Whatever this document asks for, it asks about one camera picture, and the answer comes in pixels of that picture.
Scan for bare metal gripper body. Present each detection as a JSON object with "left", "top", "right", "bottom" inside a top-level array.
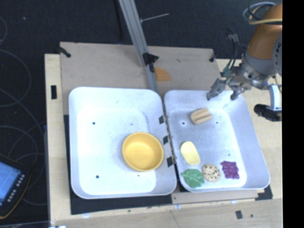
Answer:
[{"left": 224, "top": 64, "right": 270, "bottom": 90}]

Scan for tan toy bread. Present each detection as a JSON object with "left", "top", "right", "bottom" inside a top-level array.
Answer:
[{"left": 190, "top": 107, "right": 212, "bottom": 125}]

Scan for white plastic tray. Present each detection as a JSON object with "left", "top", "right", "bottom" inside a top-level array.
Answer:
[
  {"left": 68, "top": 86, "right": 178, "bottom": 200},
  {"left": 162, "top": 89, "right": 271, "bottom": 193}
]

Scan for orange flat semicircle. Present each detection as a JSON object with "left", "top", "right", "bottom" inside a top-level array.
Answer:
[{"left": 153, "top": 66, "right": 171, "bottom": 82}]

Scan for yellow oval toy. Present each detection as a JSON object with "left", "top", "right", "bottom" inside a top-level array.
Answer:
[{"left": 180, "top": 141, "right": 201, "bottom": 165}]

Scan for purple toy grapes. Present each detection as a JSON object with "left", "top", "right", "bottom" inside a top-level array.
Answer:
[{"left": 220, "top": 161, "right": 240, "bottom": 180}]

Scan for tan chocolate chip biscuit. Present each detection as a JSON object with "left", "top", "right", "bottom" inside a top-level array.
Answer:
[{"left": 201, "top": 163, "right": 221, "bottom": 182}]

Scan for green toy leaf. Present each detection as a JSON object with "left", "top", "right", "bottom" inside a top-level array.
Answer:
[{"left": 180, "top": 169, "right": 205, "bottom": 189}]

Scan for yellow bowl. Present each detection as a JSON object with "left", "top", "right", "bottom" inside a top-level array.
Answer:
[{"left": 122, "top": 132, "right": 165, "bottom": 172}]

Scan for brown cardboard board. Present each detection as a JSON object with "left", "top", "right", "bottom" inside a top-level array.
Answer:
[{"left": 59, "top": 41, "right": 266, "bottom": 205}]

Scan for black cylinder on white bracket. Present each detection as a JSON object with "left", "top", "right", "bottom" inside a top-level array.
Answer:
[{"left": 253, "top": 84, "right": 283, "bottom": 122}]

